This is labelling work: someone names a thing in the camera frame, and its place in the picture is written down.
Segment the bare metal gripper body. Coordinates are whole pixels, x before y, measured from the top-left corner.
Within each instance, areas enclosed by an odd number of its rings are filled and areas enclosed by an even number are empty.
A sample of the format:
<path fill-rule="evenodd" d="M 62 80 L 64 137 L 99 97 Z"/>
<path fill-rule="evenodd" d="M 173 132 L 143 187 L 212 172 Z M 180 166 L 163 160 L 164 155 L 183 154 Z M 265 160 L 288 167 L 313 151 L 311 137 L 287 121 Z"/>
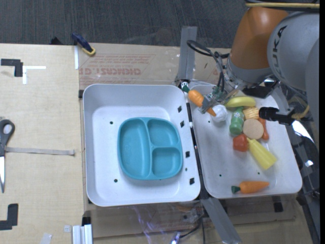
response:
<path fill-rule="evenodd" d="M 229 99 L 245 88 L 243 83 L 235 83 L 226 78 L 219 78 L 219 81 L 212 90 L 212 102 L 216 105 L 224 105 Z"/>

